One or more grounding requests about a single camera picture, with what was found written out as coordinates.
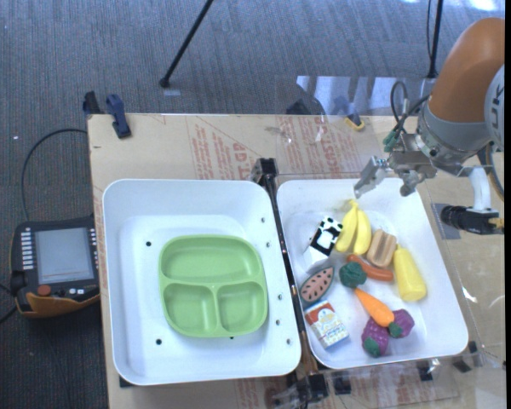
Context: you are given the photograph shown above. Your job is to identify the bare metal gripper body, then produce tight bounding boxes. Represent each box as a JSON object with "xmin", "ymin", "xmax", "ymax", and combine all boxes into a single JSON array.
[{"xmin": 387, "ymin": 131, "xmax": 468, "ymax": 181}]

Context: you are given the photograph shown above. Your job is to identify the yellow banana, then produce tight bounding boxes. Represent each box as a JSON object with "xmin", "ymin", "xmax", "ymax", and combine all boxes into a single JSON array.
[{"xmin": 334, "ymin": 199, "xmax": 373, "ymax": 256}]

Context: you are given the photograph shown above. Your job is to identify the tan hot dog bun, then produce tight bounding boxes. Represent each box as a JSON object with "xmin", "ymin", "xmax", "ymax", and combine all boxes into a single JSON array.
[{"xmin": 365, "ymin": 228, "xmax": 398, "ymax": 268}]

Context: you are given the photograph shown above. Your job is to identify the black and white milk carton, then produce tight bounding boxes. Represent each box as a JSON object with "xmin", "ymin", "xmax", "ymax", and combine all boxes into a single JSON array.
[{"xmin": 302, "ymin": 216, "xmax": 344, "ymax": 269}]

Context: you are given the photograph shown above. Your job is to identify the yellow bottle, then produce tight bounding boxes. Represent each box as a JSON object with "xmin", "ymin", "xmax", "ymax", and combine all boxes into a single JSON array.
[{"xmin": 392, "ymin": 246, "xmax": 428, "ymax": 302}]

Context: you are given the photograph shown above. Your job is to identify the orange sausage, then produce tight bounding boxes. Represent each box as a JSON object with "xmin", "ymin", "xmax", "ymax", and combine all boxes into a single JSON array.
[{"xmin": 345, "ymin": 253, "xmax": 394, "ymax": 282}]

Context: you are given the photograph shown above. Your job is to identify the green broccoli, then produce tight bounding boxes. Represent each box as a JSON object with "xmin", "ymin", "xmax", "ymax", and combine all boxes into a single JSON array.
[{"xmin": 338, "ymin": 261, "xmax": 368, "ymax": 289}]

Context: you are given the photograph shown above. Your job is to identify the watermelon slice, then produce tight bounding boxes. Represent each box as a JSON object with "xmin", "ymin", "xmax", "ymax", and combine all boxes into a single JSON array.
[{"xmin": 299, "ymin": 265, "xmax": 336, "ymax": 304}]

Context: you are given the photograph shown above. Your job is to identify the orange carrot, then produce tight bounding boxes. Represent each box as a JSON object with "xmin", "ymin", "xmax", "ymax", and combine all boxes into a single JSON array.
[{"xmin": 353, "ymin": 286, "xmax": 404, "ymax": 338}]

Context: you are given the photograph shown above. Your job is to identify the purple grapes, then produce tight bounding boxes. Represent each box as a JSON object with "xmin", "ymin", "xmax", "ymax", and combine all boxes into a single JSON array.
[
  {"xmin": 387, "ymin": 308, "xmax": 416, "ymax": 338},
  {"xmin": 360, "ymin": 316, "xmax": 391, "ymax": 359}
]

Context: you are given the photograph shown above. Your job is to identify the white plastic tray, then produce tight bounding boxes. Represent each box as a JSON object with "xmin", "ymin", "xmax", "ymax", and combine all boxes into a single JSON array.
[
  {"xmin": 275, "ymin": 176, "xmax": 469, "ymax": 370},
  {"xmin": 101, "ymin": 178, "xmax": 302, "ymax": 386}
]

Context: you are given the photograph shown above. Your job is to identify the brown cardboard board red print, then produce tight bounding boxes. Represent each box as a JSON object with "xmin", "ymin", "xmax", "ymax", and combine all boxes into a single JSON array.
[{"xmin": 86, "ymin": 112, "xmax": 506, "ymax": 409}]

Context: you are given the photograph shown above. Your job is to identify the red and white packet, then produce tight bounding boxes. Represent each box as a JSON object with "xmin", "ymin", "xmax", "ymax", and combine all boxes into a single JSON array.
[{"xmin": 303, "ymin": 299, "xmax": 350, "ymax": 350}]

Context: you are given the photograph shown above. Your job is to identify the green divided plate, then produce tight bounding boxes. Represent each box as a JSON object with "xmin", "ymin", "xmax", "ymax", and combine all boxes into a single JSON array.
[{"xmin": 158, "ymin": 234, "xmax": 269, "ymax": 338}]

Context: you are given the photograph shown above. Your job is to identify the black cylinder on white bracket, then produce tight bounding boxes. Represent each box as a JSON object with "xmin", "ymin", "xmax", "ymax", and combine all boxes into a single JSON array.
[{"xmin": 439, "ymin": 164, "xmax": 502, "ymax": 235}]

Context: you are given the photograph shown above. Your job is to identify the black block with thin wires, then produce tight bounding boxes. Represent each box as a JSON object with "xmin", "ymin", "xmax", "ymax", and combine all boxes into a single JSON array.
[
  {"xmin": 249, "ymin": 157, "xmax": 279, "ymax": 187},
  {"xmin": 296, "ymin": 372, "xmax": 330, "ymax": 402}
]

